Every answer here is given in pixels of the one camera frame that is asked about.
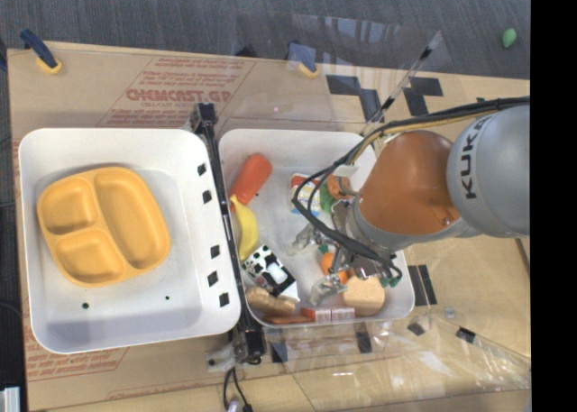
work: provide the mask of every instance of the orange plate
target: orange plate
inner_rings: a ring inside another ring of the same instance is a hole
[[[60,271],[83,287],[138,276],[169,254],[164,216],[130,169],[93,169],[55,181],[42,191],[36,211]]]

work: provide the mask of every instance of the beige round toy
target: beige round toy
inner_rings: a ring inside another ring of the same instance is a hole
[[[246,300],[252,309],[270,316],[287,316],[295,312],[297,303],[288,298],[277,298],[268,290],[254,286],[246,289]]]
[[[357,317],[374,316],[385,304],[385,289],[379,278],[371,276],[366,280],[352,276],[347,280],[347,290],[343,293],[345,305],[354,308]]]

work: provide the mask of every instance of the gray floor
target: gray floor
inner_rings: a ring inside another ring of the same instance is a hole
[[[406,68],[435,32],[450,64],[425,69],[530,78],[531,0],[0,0],[0,37],[22,48],[20,31],[43,39],[235,54],[247,45],[283,59],[287,43],[316,60]],[[501,36],[515,29],[504,48]],[[0,73],[0,389],[19,378],[22,337],[12,190],[9,96]]]

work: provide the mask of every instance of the toy banana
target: toy banana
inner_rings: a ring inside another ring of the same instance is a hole
[[[252,210],[242,204],[236,195],[231,196],[231,202],[241,226],[241,244],[238,246],[238,254],[241,261],[245,261],[259,245],[259,226]]]

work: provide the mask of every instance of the cardboard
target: cardboard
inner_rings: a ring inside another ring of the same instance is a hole
[[[361,94],[336,94],[326,77],[357,78],[362,89],[376,93],[383,102],[405,74],[389,69],[319,65],[320,75],[308,78],[298,72],[298,65],[281,60],[47,44],[62,63],[57,75],[40,69],[31,50],[8,51],[21,255],[24,247],[17,149],[32,130],[180,128],[187,126],[195,102],[209,101],[215,103],[219,114],[217,136],[233,128],[359,132],[365,127]],[[478,98],[529,94],[528,81],[524,80],[418,75],[436,81],[443,91],[442,96],[419,95],[417,104],[425,101],[429,111],[472,103]],[[409,108],[407,97],[401,95],[388,111],[388,120],[410,116]],[[453,138],[466,124],[451,124],[438,131]],[[435,303],[416,307],[414,317],[430,314],[437,321],[434,327],[442,325],[438,321],[450,327],[462,325],[506,351],[530,357],[529,281],[526,262],[515,242],[484,237],[470,243],[450,241],[448,245],[413,247],[408,256],[416,270],[424,271],[420,267],[426,266],[428,276],[421,277],[430,279],[436,295]],[[221,407],[224,374],[209,371],[206,354],[225,346],[226,334],[103,352],[47,352],[36,342],[30,327],[25,261],[23,256],[20,259],[31,411],[58,407],[188,410],[191,404],[196,404],[193,408],[197,410]],[[404,334],[406,326],[417,323],[403,319],[403,324],[393,327],[392,333]],[[462,371],[448,383],[446,377],[427,382],[427,376],[404,358],[401,346],[387,346],[386,327],[368,327],[369,338],[383,345],[380,351],[361,354],[354,328],[351,325],[346,334],[330,339],[323,338],[324,330],[270,333],[271,339],[281,336],[284,346],[293,347],[288,351],[293,359],[273,362],[269,353],[262,365],[243,368],[243,386],[245,393],[254,398],[253,405],[271,410],[329,410],[412,401],[425,393],[430,398],[441,398],[474,392],[471,385],[479,376]],[[420,346],[422,340],[413,343]],[[345,355],[341,353],[344,346],[348,346]],[[424,344],[422,352],[435,353],[437,348],[442,350],[443,346]],[[526,380],[527,370],[521,372],[520,378]],[[528,388],[525,382],[519,385],[509,377],[505,383],[517,389]]]

